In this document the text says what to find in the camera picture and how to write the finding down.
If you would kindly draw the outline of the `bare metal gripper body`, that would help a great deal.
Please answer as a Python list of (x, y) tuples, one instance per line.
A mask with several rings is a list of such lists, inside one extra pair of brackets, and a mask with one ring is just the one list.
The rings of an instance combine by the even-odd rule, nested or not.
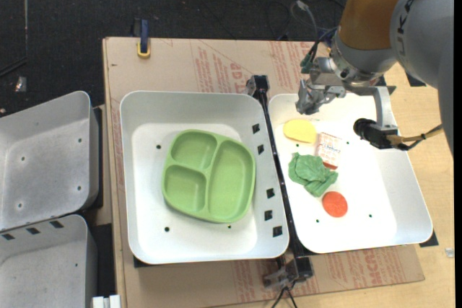
[(310, 59), (311, 87), (341, 87), (347, 92), (365, 94), (370, 82), (377, 78), (378, 60), (371, 53), (331, 53)]

